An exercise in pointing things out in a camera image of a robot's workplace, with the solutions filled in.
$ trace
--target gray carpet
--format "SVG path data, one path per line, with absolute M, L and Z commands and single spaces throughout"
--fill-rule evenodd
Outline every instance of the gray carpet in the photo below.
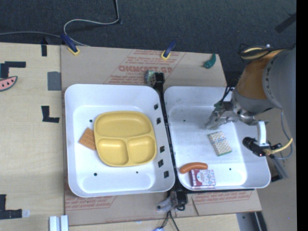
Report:
M 112 22 L 114 0 L 0 0 L 0 33 L 59 35 L 72 19 Z M 122 24 L 75 22 L 69 36 L 99 47 L 218 53 L 229 85 L 244 69 L 241 44 L 286 47 L 296 43 L 296 0 L 118 0 Z M 1 35 L 2 42 L 40 44 L 42 35 Z M 58 38 L 50 37 L 60 44 Z

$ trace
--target plastic tray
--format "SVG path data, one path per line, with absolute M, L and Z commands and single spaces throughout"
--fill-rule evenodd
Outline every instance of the plastic tray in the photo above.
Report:
M 168 191 L 175 183 L 170 149 L 157 92 L 148 86 L 76 84 L 65 92 L 68 183 L 80 197 Z M 98 152 L 78 143 L 86 128 L 106 112 L 145 114 L 154 129 L 156 156 L 146 164 L 111 167 Z
M 266 158 L 256 156 L 242 145 L 244 137 L 257 138 L 256 126 L 231 122 L 221 125 L 219 130 L 205 129 L 214 104 L 223 96 L 224 90 L 216 87 L 170 87 L 165 91 L 178 176 L 181 184 L 189 190 L 254 189 L 270 183 Z M 231 153 L 221 156 L 215 153 L 208 135 L 217 131 L 226 136 Z M 208 169 L 214 171 L 216 185 L 192 187 L 189 173 L 179 172 L 182 165 L 191 162 L 207 163 Z
M 100 159 L 109 166 L 127 167 L 149 163 L 156 156 L 156 139 L 150 119 L 136 111 L 99 115 L 94 136 Z

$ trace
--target white wire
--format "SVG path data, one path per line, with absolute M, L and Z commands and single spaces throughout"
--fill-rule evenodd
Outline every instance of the white wire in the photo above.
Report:
M 119 9 L 118 9 L 117 0 L 115 0 L 115 6 L 116 6 L 116 7 L 115 7 L 115 9 L 116 9 L 116 17 L 117 17 L 117 19 L 116 19 L 115 21 L 109 22 L 109 23 L 103 23 L 103 22 L 96 22 L 96 21 L 85 20 L 85 19 L 73 19 L 73 20 L 70 20 L 69 22 L 66 22 L 66 24 L 64 25 L 64 27 L 63 27 L 64 33 L 67 34 L 67 32 L 66 32 L 66 27 L 67 27 L 67 25 L 69 25 L 69 24 L 72 23 L 72 22 L 76 22 L 76 21 L 87 22 L 87 23 L 93 23 L 93 24 L 103 25 L 103 26 L 113 25 L 113 24 L 119 22 L 120 16 L 119 16 Z M 78 45 L 89 46 L 89 45 L 83 44 L 83 43 L 81 43 L 81 42 L 78 42 L 77 40 L 75 40 L 75 39 L 73 39 L 73 38 L 71 38 L 71 37 L 70 37 L 70 39 L 71 39 L 74 43 L 76 43 L 76 44 L 78 44 Z
M 38 31 L 7 32 L 7 33 L 0 33 L 0 36 L 12 35 L 12 34 L 43 34 L 43 35 L 53 36 L 53 37 L 56 37 L 56 38 L 61 38 L 59 35 L 56 35 L 56 34 L 45 33 L 45 32 L 38 32 Z

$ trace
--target drain hole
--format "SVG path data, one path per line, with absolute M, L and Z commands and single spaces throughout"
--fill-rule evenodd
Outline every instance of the drain hole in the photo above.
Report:
M 163 160 L 158 161 L 158 167 L 161 167 L 162 165 L 164 165 L 164 161 Z
M 169 171 L 164 172 L 164 178 L 167 178 L 167 177 L 169 177 Z

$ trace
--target sausage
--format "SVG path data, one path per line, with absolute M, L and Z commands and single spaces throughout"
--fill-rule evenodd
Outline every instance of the sausage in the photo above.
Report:
M 185 173 L 191 171 L 192 169 L 207 169 L 207 164 L 205 164 L 205 163 L 199 163 L 199 162 L 196 162 L 196 163 L 188 163 L 188 164 L 183 165 L 183 166 L 180 168 L 180 173 L 181 173 L 181 174 L 185 174 Z

